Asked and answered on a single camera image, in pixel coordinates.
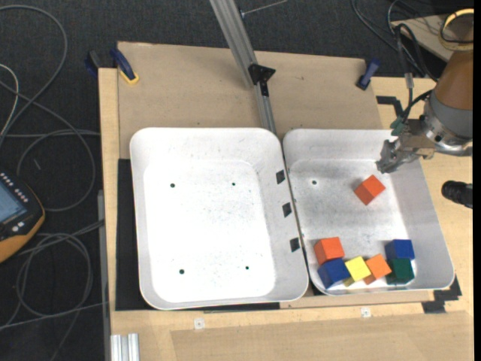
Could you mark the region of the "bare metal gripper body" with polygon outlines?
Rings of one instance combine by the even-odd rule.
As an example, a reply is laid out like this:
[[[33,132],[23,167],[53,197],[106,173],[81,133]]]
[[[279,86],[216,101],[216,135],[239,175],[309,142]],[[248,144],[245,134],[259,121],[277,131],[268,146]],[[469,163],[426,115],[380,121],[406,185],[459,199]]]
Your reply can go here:
[[[435,116],[408,119],[397,139],[397,151],[404,160],[431,159],[435,153],[472,157],[472,139],[449,130]]]

